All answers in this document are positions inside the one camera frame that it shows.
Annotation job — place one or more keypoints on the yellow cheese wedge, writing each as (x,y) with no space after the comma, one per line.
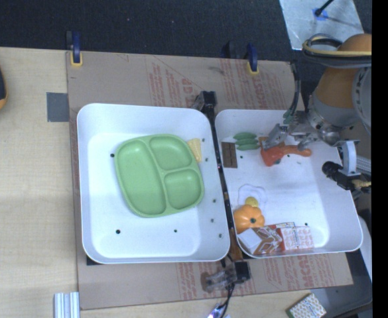
(196,149)

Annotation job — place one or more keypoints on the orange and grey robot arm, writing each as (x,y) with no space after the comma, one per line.
(336,88)

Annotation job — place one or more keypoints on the black cylinder on white bracket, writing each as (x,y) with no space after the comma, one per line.
(341,174)

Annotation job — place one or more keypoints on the orange pumpkin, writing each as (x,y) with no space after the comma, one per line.
(246,219)

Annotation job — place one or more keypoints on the orange patterned packet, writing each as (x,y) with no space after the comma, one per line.
(306,308)

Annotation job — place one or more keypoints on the brown chocolate bar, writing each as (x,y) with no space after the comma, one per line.
(229,155)

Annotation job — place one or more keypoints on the white and orange carton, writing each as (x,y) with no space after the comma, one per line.
(258,242)

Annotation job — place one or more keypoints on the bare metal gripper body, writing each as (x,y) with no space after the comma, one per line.
(308,128)

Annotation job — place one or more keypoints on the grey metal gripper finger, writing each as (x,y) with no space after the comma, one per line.
(305,142)
(276,137)

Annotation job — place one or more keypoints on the white fried egg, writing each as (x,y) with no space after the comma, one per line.
(246,192)

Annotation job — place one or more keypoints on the orange carrot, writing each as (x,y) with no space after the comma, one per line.
(271,156)

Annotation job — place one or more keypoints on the brown cardboard board red print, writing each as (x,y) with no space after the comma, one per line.
(120,78)

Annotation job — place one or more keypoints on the white plastic tray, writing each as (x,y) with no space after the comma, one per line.
(306,197)
(147,240)

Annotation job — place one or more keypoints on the green divided plate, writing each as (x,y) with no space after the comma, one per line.
(154,177)

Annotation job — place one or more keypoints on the green pea pods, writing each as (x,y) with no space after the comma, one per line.
(246,141)

